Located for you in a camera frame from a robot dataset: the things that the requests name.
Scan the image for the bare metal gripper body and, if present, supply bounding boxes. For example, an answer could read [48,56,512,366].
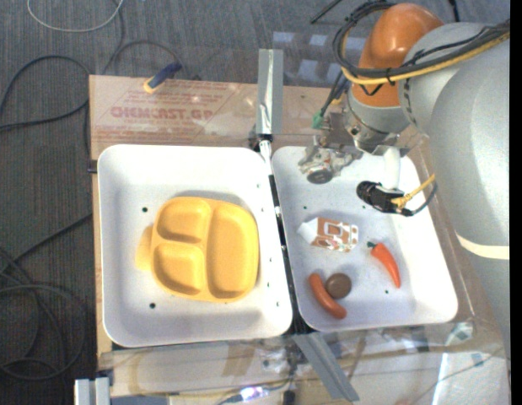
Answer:
[313,110,400,156]

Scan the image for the red and white small can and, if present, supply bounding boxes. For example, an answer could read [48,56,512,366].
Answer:
[306,158,336,186]

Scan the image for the orange carrot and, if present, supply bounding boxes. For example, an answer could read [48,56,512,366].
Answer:
[367,240,402,289]

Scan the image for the yellow divided plate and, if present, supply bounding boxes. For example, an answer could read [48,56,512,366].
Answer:
[134,196,261,305]

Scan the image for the brown round biscuit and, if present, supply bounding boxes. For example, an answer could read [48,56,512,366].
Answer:
[325,273,353,300]

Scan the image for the red sausage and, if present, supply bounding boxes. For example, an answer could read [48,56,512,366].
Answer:
[308,273,348,321]

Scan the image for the white plastic tray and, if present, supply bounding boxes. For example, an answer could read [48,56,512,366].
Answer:
[271,144,460,334]
[96,143,294,348]

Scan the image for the brown cardboard board red print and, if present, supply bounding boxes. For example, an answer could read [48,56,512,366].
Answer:
[88,73,476,396]

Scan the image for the black cylinder on white bracket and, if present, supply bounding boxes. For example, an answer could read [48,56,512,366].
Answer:
[355,146,407,216]

